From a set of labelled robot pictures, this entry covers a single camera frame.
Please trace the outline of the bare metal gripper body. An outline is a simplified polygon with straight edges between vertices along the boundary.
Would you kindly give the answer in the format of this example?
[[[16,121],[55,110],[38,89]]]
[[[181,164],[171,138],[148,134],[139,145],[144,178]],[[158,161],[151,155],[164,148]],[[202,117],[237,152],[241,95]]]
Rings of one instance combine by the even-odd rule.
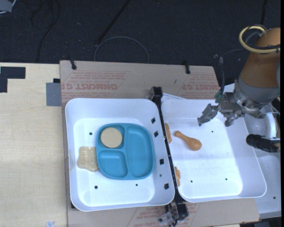
[[[257,103],[247,97],[240,89],[235,88],[232,92],[225,92],[219,102],[219,111],[228,120],[235,120],[246,115],[256,119],[265,117],[260,110],[264,104]]]

